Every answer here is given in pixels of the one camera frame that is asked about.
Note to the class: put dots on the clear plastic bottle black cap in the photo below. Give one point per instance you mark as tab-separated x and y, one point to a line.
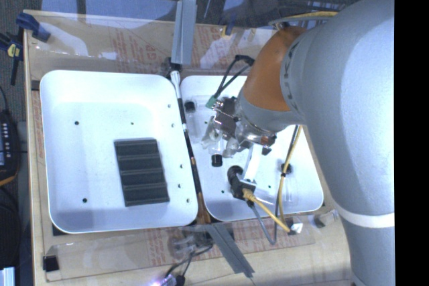
287	168
189	106
217	160

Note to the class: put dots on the black cylinder on white bracket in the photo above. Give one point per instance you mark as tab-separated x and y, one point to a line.
242	189

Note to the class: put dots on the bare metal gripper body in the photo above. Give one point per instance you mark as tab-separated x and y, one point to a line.
226	117

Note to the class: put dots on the thin black and white rod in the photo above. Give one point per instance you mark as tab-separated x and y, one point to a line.
189	147

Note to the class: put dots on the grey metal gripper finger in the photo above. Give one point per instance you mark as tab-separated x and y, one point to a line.
210	135
234	148

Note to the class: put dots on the brown cardboard board red print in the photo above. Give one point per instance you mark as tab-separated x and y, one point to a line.
110	47

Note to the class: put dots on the black ribbed rack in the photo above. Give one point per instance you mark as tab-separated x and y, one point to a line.
141	172

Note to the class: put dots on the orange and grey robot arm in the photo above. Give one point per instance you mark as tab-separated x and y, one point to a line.
335	104

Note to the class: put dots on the white plastic tray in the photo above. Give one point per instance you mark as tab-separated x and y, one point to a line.
94	104
295	197

